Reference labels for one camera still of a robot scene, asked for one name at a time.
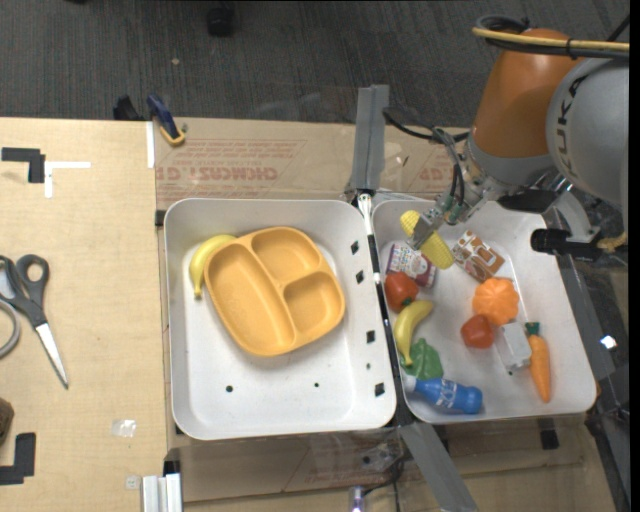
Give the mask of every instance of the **blue bottle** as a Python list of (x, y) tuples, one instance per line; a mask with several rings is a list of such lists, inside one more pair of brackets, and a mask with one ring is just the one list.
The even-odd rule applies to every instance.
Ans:
[(482, 391), (475, 386), (442, 378), (420, 380), (411, 375), (404, 375), (403, 382), (407, 393), (420, 393), (432, 405), (466, 414), (477, 414), (482, 407)]

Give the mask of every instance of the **gray scissors handle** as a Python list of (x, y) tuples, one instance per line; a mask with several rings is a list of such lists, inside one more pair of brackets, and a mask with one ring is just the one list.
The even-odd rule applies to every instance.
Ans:
[[(43, 308), (44, 287), (49, 279), (47, 261), (35, 254), (27, 254), (22, 256), (17, 263), (6, 256), (0, 256), (0, 264), (2, 263), (14, 295), (7, 297), (0, 292), (0, 299), (27, 315), (33, 327), (47, 323)], [(31, 265), (37, 265), (41, 268), (42, 274), (38, 279), (29, 277)]]
[(13, 309), (11, 304), (1, 299), (0, 299), (0, 309), (5, 311), (9, 315), (9, 318), (11, 319), (11, 323), (13, 324), (13, 332), (11, 333), (11, 336), (9, 336), (9, 339), (7, 340), (7, 342), (0, 347), (0, 359), (1, 359), (13, 350), (13, 348), (18, 343), (18, 340), (20, 339), (20, 320), (18, 319), (18, 313), (16, 313), (16, 310)]

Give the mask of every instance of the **toy carrot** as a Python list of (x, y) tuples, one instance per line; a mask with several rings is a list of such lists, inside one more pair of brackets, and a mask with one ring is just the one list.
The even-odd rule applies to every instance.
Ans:
[(529, 333), (528, 340), (531, 347), (531, 376), (536, 385), (540, 397), (545, 402), (551, 399), (551, 364), (549, 358), (549, 347), (547, 342), (538, 335), (540, 324), (528, 322), (525, 324)]

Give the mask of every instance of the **divided plate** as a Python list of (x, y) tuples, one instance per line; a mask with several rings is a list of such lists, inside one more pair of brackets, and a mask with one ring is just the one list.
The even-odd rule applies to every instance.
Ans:
[(298, 229), (267, 228), (227, 243), (209, 256), (204, 280), (229, 333), (259, 356), (316, 341), (344, 315), (340, 284)]

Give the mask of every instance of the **scissors blade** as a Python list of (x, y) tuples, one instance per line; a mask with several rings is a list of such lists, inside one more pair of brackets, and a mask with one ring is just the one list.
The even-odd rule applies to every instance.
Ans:
[(64, 371), (64, 367), (62, 366), (62, 359), (60, 358), (60, 353), (58, 352), (58, 347), (56, 346), (56, 342), (53, 339), (53, 333), (51, 332), (51, 328), (49, 324), (44, 323), (40, 324), (36, 327), (36, 331), (40, 336), (40, 340), (44, 345), (44, 349), (47, 351), (47, 355), (49, 356), (49, 360), (53, 365), (58, 377), (62, 381), (62, 384), (65, 388), (69, 389), (69, 381), (67, 380), (67, 374)]

